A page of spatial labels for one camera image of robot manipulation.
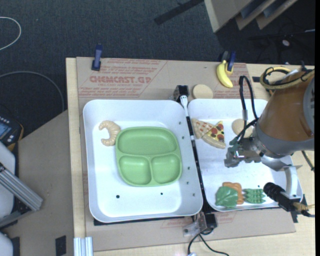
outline toy pizza slice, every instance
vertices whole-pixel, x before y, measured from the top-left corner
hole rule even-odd
[[[196,118],[191,119],[191,124],[195,137],[197,139],[202,138],[207,132],[209,132],[214,126],[211,123],[200,121]]]
[[[219,121],[216,125],[213,126],[203,137],[202,139],[219,149],[225,149],[225,131],[224,131],[224,124],[222,121]]]

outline white cable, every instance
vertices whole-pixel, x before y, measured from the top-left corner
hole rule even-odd
[[[17,36],[17,38],[16,38],[13,42],[9,43],[8,45],[0,48],[0,51],[1,51],[1,50],[4,50],[4,49],[8,48],[9,46],[12,46],[16,41],[18,41],[18,39],[19,39],[20,36],[21,36],[21,31],[22,31],[22,29],[21,29],[21,26],[20,26],[19,22],[16,21],[14,18],[10,18],[10,17],[0,17],[0,19],[7,19],[7,20],[14,21],[14,22],[18,25],[18,27],[19,27],[19,35]]]
[[[11,76],[11,75],[16,75],[16,74],[32,74],[32,75],[37,75],[37,76],[40,76],[44,79],[47,79],[51,84],[54,85],[54,87],[57,89],[58,93],[60,94],[60,98],[62,101],[62,111],[61,112],[65,111],[64,96],[63,96],[61,90],[59,89],[58,85],[54,81],[52,81],[49,77],[45,76],[44,74],[40,74],[38,72],[33,72],[33,71],[13,71],[10,73],[0,74],[0,79],[7,77],[7,76]]]

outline white tray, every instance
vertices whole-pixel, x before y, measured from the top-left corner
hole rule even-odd
[[[248,121],[254,119],[251,107],[251,100],[245,100],[248,110]],[[258,117],[263,112],[267,101],[255,99],[255,111]],[[265,196],[264,203],[247,203],[238,204],[233,208],[216,205],[216,193],[222,186],[223,182],[240,183],[242,189],[263,189],[268,182],[275,183],[286,189],[287,182],[292,181],[292,175],[296,174],[296,168],[290,167],[288,171],[274,171],[262,163],[245,163],[240,162],[237,167],[225,167],[224,159],[226,158],[229,142],[236,136],[232,130],[232,122],[235,119],[242,118],[242,103],[240,99],[195,99],[188,105],[190,118],[196,118],[211,124],[223,121],[224,136],[226,142],[225,149],[215,148],[202,139],[195,139],[197,148],[201,176],[205,190],[206,199],[209,205],[217,211],[235,211],[248,210],[257,208],[273,208],[278,207],[278,203]],[[286,164],[291,164],[291,157],[283,159]],[[296,184],[293,186],[296,191],[291,191],[297,198],[303,198],[303,192],[298,178],[295,179]]]
[[[109,120],[121,129],[162,127],[171,130],[179,143],[182,174],[170,185],[137,187],[124,182],[118,173],[115,146],[104,146],[109,137],[99,124]],[[86,144],[89,208],[104,223],[192,216],[203,205],[197,167],[184,109],[172,100],[89,101],[83,109]]]

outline green plate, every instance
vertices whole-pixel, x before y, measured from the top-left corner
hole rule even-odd
[[[131,127],[116,137],[118,171],[133,186],[169,185],[182,173],[182,159],[176,136],[162,127]]]

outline toy banana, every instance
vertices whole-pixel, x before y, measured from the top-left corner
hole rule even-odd
[[[227,61],[223,60],[216,68],[216,74],[218,76],[219,81],[227,88],[232,88],[234,87],[234,85],[232,84],[230,78],[227,76],[227,74],[231,74],[233,71],[233,67],[232,67],[232,71],[228,71],[227,72]]]

